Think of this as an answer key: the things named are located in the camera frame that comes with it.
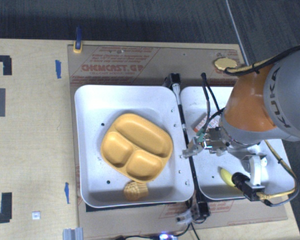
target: small white square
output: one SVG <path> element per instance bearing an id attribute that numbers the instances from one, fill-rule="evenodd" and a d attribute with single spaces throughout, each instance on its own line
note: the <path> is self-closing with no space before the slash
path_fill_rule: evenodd
<path id="1" fill-rule="evenodd" d="M 32 212 L 32 219 L 33 220 L 40 220 L 41 219 L 40 211 L 33 211 Z"/>

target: black corner marker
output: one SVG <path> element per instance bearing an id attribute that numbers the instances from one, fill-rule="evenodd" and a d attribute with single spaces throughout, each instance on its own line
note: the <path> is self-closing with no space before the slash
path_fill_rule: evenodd
<path id="1" fill-rule="evenodd" d="M 0 55 L 0 62 L 3 63 L 3 75 L 12 75 L 12 60 L 9 55 Z"/>
<path id="2" fill-rule="evenodd" d="M 10 219 L 12 219 L 12 193 L 2 193 L 0 223 L 8 223 Z"/>

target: beige tabletop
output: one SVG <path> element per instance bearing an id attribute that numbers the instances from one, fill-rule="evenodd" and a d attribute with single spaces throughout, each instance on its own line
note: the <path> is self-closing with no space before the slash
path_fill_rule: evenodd
<path id="1" fill-rule="evenodd" d="M 12 219 L 0 223 L 0 240 L 61 240 L 63 229 L 79 227 L 67 54 L 71 43 L 0 39 L 0 55 L 12 59 L 12 75 L 3 75 L 0 62 L 0 89 L 5 89 L 5 116 L 0 116 L 0 205 L 1 194 L 12 193 Z M 56 74 L 56 60 L 61 62 L 61 78 Z M 65 183 L 69 185 L 69 203 Z M 284 207 L 288 219 L 206 228 L 197 233 L 201 239 L 214 240 L 300 239 L 291 205 Z M 33 219 L 33 212 L 40 212 L 41 218 Z M 179 239 L 196 238 L 189 231 Z"/>

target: orange tray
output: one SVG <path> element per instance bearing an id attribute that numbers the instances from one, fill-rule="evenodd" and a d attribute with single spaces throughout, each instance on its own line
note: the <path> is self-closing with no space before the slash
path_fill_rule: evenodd
<path id="1" fill-rule="evenodd" d="M 153 181 L 164 169 L 173 151 L 169 134 L 143 117 L 119 116 L 101 143 L 102 158 L 133 181 Z"/>

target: banana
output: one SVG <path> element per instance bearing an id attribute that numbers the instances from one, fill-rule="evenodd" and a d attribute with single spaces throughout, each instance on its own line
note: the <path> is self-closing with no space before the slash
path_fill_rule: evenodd
<path id="1" fill-rule="evenodd" d="M 220 174 L 221 174 L 221 178 L 223 179 L 223 181 L 231 186 L 231 187 L 234 187 L 235 184 L 232 182 L 231 178 L 232 178 L 232 174 L 230 172 L 228 172 L 226 169 L 224 168 L 221 168 L 220 170 Z"/>

